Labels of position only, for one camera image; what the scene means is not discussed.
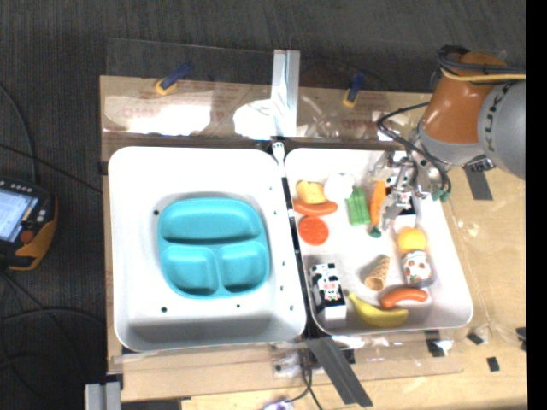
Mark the thin black and white rod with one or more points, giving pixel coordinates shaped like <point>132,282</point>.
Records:
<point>295,237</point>

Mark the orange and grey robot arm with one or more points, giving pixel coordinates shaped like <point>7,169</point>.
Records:
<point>457,109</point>

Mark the orange sausage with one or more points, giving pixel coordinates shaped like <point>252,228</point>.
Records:
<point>404,297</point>
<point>316,209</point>

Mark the blue divided plate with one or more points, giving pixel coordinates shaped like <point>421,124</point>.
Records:
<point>213,246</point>

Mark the strawberry print can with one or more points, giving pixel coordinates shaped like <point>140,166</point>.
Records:
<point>417,268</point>

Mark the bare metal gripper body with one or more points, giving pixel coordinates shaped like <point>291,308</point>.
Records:
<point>404,177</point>

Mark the white plastic tray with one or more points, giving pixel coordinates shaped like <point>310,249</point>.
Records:
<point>137,229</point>
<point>354,246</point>

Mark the white cauliflower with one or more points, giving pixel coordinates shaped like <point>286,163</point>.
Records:
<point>339,185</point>

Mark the round orange slice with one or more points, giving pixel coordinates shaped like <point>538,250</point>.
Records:
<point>313,230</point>

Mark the cow print milk carton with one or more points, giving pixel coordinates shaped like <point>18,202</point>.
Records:
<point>327,291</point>

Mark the orange carrot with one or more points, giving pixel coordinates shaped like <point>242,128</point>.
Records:
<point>377,203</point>

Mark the tan ice cream cone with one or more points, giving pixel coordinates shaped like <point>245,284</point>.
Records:
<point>378,273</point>

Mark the yellow lemon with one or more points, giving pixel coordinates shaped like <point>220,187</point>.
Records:
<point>411,239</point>

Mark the green celery bundle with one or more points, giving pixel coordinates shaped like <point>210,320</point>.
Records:
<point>358,207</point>

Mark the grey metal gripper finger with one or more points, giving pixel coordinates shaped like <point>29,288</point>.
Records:
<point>402,201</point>
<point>386,212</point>

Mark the brown cardboard board red print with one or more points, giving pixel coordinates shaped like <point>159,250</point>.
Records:
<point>171,109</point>

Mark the yellow banana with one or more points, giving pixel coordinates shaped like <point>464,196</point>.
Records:
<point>378,315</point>

